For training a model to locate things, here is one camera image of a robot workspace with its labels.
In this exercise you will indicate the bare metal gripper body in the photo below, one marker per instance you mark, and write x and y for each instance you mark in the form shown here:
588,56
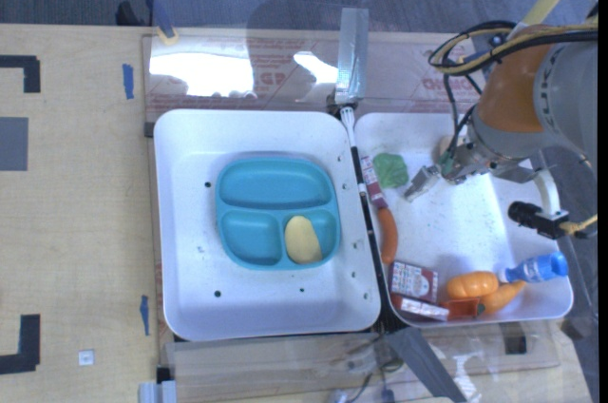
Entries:
468,164

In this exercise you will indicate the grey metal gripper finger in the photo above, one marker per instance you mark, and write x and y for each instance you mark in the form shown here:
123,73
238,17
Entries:
420,183

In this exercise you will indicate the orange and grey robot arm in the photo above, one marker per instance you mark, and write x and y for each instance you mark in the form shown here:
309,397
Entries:
532,97

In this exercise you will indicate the green toy lettuce leaf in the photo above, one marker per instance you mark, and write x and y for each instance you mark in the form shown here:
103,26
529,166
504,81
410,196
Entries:
391,170

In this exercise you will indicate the red and white packet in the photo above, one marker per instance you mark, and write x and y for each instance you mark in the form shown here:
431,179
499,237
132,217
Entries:
372,180

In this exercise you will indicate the thin black and white rod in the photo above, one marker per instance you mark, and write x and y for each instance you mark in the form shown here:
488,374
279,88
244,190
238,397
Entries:
363,197

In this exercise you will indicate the white plastic tray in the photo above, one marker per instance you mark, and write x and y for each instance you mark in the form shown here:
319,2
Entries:
456,230
266,306

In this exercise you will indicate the orange toy sausage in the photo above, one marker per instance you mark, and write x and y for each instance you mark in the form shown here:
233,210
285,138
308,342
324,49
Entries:
389,235

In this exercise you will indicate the orange toy bread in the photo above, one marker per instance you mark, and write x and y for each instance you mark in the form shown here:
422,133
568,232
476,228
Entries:
470,284

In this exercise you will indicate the brown cardboard board red print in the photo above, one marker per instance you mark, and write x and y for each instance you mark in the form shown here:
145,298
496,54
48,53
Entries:
404,68

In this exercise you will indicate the flat red and white carton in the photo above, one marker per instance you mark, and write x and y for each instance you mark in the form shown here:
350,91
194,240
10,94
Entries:
420,308

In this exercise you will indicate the blue plastic bottle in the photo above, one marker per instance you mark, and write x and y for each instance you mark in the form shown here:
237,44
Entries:
537,269

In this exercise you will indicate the yellow toy potato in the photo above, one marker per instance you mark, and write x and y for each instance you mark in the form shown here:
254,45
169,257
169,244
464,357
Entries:
303,240

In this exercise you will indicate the small orange box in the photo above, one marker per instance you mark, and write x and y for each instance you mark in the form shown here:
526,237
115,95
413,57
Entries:
463,308

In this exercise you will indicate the orange toy carrot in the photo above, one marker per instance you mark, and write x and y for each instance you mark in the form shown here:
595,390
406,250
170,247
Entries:
503,295

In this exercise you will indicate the blue divided plate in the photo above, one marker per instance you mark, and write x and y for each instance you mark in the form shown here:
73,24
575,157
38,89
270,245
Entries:
271,189

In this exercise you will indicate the black cylinder on white bracket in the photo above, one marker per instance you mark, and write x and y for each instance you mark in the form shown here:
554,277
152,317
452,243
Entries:
534,216

